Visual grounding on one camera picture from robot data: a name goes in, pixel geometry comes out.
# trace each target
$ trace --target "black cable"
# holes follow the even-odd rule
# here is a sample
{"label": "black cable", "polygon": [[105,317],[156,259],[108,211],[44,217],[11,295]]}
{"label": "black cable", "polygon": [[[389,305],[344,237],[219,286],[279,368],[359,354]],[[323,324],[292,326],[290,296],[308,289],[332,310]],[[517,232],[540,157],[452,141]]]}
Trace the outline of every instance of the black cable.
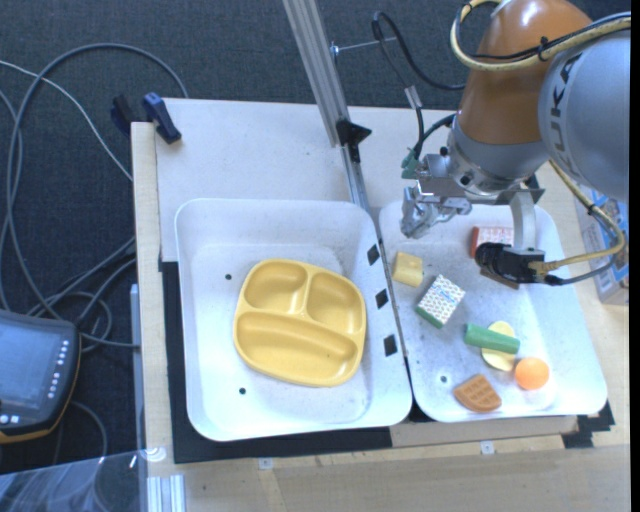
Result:
{"label": "black cable", "polygon": [[389,25],[389,27],[391,28],[391,31],[394,33],[394,35],[396,36],[396,39],[398,40],[398,44],[400,45],[400,49],[402,50],[402,53],[407,63],[409,64],[413,72],[416,75],[418,75],[420,79],[422,79],[424,82],[428,83],[429,85],[437,89],[443,89],[446,91],[460,91],[464,89],[465,84],[455,84],[455,85],[443,84],[427,76],[426,73],[424,73],[413,60],[413,56],[409,51],[409,47],[407,46],[407,43],[405,42],[404,38],[402,37],[402,34],[400,33],[400,30],[398,29],[396,24],[393,22],[393,20],[389,18],[389,16],[387,16],[384,12],[377,11],[373,15],[373,20],[371,21],[371,29],[373,31],[373,37],[380,43],[380,48],[383,49],[383,53],[385,53],[385,55],[388,53],[388,51],[385,50],[385,37],[384,37],[384,34],[382,33],[382,29],[380,28],[380,20],[385,21],[387,25]]}
{"label": "black cable", "polygon": [[77,402],[75,400],[71,400],[69,402],[69,405],[74,406],[76,409],[80,409],[87,416],[89,416],[93,420],[93,422],[96,424],[96,426],[98,427],[98,430],[100,430],[100,435],[102,437],[102,450],[101,450],[100,456],[101,457],[106,456],[107,452],[109,451],[109,439],[107,436],[107,429],[105,428],[104,423],[102,423],[98,415],[86,405],[80,402]]}
{"label": "black cable", "polygon": [[420,107],[416,107],[416,115],[418,116],[418,142],[416,142],[415,146],[413,146],[414,158],[418,160],[420,158],[420,153],[422,153],[422,146],[425,141],[424,136],[424,118],[422,117],[422,109]]}
{"label": "black cable", "polygon": [[442,128],[443,126],[451,126],[451,123],[453,123],[455,117],[455,114],[449,114],[448,116],[445,116],[439,121],[433,123],[431,127],[422,134],[422,142],[426,141],[431,136],[431,134],[439,128]]}
{"label": "black cable", "polygon": [[402,73],[396,66],[395,62],[393,61],[393,58],[391,57],[391,53],[389,52],[389,48],[387,47],[387,41],[385,37],[382,35],[382,30],[380,30],[380,23],[376,21],[375,15],[374,15],[373,21],[371,22],[371,29],[373,30],[373,37],[375,37],[376,40],[380,43],[380,50],[382,51],[382,55],[387,61],[387,64],[389,64],[389,66],[395,73],[396,77],[402,84],[402,87],[406,89],[407,87],[410,86],[410,84],[404,79],[404,77],[402,76]]}

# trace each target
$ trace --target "dark gray carpet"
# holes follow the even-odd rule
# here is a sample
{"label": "dark gray carpet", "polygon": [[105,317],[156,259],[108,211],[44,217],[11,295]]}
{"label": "dark gray carpet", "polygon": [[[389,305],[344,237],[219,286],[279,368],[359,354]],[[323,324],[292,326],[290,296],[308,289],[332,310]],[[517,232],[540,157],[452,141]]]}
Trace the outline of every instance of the dark gray carpet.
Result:
{"label": "dark gray carpet", "polygon": [[[593,19],[631,9],[631,0],[574,3]],[[448,50],[449,29],[461,2],[321,0],[319,5],[328,37],[338,46],[371,41],[372,14],[383,10],[397,23],[424,71],[440,82],[464,81],[466,70]],[[192,98],[314,102],[278,0],[5,0],[3,17],[0,59],[34,72],[82,45],[123,43],[151,52],[173,67]],[[479,14],[463,32],[471,48],[483,22]],[[338,68],[349,104],[406,106],[402,88],[375,47],[342,52]],[[406,67],[403,69],[412,77]],[[155,91],[161,96],[180,96],[175,83],[157,65],[118,50],[83,53],[48,76],[85,107],[127,167],[128,140],[110,120],[112,99],[126,95],[142,116],[140,100],[144,94]],[[15,108],[31,81],[0,66],[0,90]],[[458,92],[422,84],[418,89],[426,108],[455,109],[460,99]],[[11,118],[0,107],[3,173],[11,129]],[[49,294],[133,235],[132,190],[77,110],[51,87],[38,89],[22,133],[24,174],[15,205],[16,230],[35,283]],[[4,211],[4,179],[0,180],[0,194]],[[35,297],[9,246],[3,256],[2,276],[11,309],[28,311]],[[135,273],[129,271],[105,297],[114,319],[111,339],[131,339],[129,289],[134,282]],[[129,350],[99,348],[84,357],[73,398],[91,407],[104,423],[109,453],[135,449],[132,390]],[[51,464],[57,434],[2,447],[0,472]],[[58,462],[94,457],[101,450],[96,425],[77,409],[70,409],[65,416],[60,439]]]}

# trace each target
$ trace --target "black clamp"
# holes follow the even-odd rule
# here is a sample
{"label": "black clamp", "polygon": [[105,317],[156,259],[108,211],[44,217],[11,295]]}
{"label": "black clamp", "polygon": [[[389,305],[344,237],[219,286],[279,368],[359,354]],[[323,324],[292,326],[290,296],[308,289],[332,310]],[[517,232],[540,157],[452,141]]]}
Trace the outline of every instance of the black clamp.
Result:
{"label": "black clamp", "polygon": [[544,253],[534,249],[526,252],[510,249],[510,245],[485,242],[476,249],[475,261],[490,275],[512,283],[539,283],[541,278],[529,264],[533,261],[544,261]]}
{"label": "black clamp", "polygon": [[113,98],[113,105],[111,106],[111,120],[116,125],[118,130],[124,133],[127,137],[131,137],[131,123],[140,121],[131,110],[129,102],[123,94]]}
{"label": "black clamp", "polygon": [[336,130],[338,132],[338,138],[340,144],[346,145],[349,148],[349,157],[352,162],[360,163],[360,151],[358,150],[358,144],[366,139],[370,134],[369,128],[363,128],[357,124],[353,124],[347,119],[340,119],[336,123]]}
{"label": "black clamp", "polygon": [[149,120],[158,123],[156,131],[167,144],[173,144],[182,138],[182,134],[174,126],[167,106],[160,96],[155,92],[146,94],[142,100],[142,106],[146,110]]}
{"label": "black clamp", "polygon": [[607,400],[597,415],[579,415],[577,432],[562,434],[565,448],[593,448],[594,432],[609,432],[616,422]]}

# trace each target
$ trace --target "metal bracket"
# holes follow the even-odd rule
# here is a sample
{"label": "metal bracket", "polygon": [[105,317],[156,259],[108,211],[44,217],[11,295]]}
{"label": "metal bracket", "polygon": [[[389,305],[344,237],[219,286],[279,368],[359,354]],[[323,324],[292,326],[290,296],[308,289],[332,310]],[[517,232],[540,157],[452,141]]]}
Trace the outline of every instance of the metal bracket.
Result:
{"label": "metal bracket", "polygon": [[347,146],[349,158],[352,162],[360,163],[360,150],[358,144],[371,135],[369,128],[364,128],[352,123],[348,119],[340,119],[336,123],[338,138],[342,146]]}
{"label": "metal bracket", "polygon": [[184,475],[149,477],[147,500],[149,512],[186,512]]}
{"label": "metal bracket", "polygon": [[528,190],[519,190],[509,201],[514,227],[514,249],[533,249],[536,246],[536,212],[534,198]]}
{"label": "metal bracket", "polygon": [[258,468],[261,470],[273,469],[273,459],[271,457],[260,457],[258,459]]}
{"label": "metal bracket", "polygon": [[[341,145],[351,201],[370,213],[357,144],[345,146],[341,143],[341,136],[338,134],[338,126],[345,130],[341,123],[351,121],[318,6],[315,0],[283,0],[282,3],[296,38],[316,103],[320,108],[329,142],[334,147]],[[349,133],[352,128],[345,126],[346,140],[349,140],[353,138],[353,134]],[[356,138],[352,140],[357,140],[357,137],[361,136],[358,132]]]}
{"label": "metal bracket", "polygon": [[565,448],[593,448],[594,432],[609,432],[616,422],[613,419],[609,401],[593,416],[578,416],[578,431],[562,435]]}
{"label": "metal bracket", "polygon": [[480,452],[482,455],[493,455],[496,453],[493,441],[480,441]]}

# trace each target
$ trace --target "wooden table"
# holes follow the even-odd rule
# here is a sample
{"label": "wooden table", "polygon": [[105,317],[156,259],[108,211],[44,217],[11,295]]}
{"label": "wooden table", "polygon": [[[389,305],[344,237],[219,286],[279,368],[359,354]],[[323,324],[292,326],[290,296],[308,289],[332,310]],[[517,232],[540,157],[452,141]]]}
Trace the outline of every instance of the wooden table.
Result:
{"label": "wooden table", "polygon": [[[172,115],[180,109],[188,112],[188,101],[168,102]],[[354,108],[351,117],[356,123],[363,119],[362,124],[374,131],[389,129],[372,126],[381,110]],[[180,112],[184,120],[186,114]],[[428,111],[425,124],[446,114]],[[406,112],[398,115],[410,119]],[[425,151],[433,152],[442,145],[444,135],[434,136]],[[424,509],[426,505],[432,510],[471,511],[498,504],[502,510],[568,510],[571,505],[580,510],[630,509],[629,308],[603,305],[591,280],[575,287],[607,380],[615,419],[610,431],[594,432],[594,448],[565,449],[561,434],[577,429],[575,416],[454,424],[403,422],[391,427],[390,449],[175,464],[158,266],[159,144],[162,140],[152,124],[133,124],[145,436],[147,448],[166,453],[150,466],[150,474],[161,478],[184,475],[189,511],[386,511]],[[360,150],[366,173],[367,161],[379,159],[382,149],[365,142]],[[539,205],[554,218],[565,254],[584,252],[570,193],[548,166],[537,175],[546,189]],[[386,193],[399,199],[397,190],[406,183],[397,181]],[[370,202],[375,208],[384,199],[374,194]],[[587,269],[586,264],[576,267],[572,269],[576,274]]]}

